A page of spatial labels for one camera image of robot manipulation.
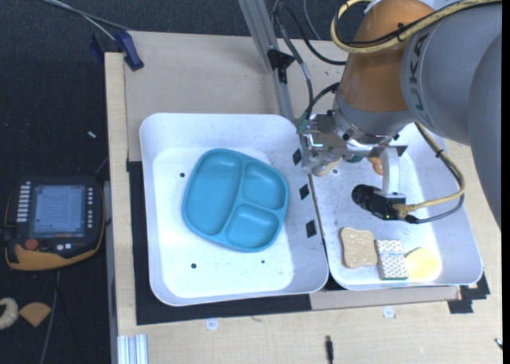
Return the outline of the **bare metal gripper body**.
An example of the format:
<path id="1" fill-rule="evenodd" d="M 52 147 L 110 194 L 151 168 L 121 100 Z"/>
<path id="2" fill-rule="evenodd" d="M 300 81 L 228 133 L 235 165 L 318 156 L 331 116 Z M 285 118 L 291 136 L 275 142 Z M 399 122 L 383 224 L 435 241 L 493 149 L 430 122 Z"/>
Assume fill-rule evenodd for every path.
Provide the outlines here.
<path id="1" fill-rule="evenodd" d="M 394 136 L 389 112 L 331 112 L 317 114 L 302 135 L 303 168 L 327 174 L 340 161 L 378 157 Z"/>

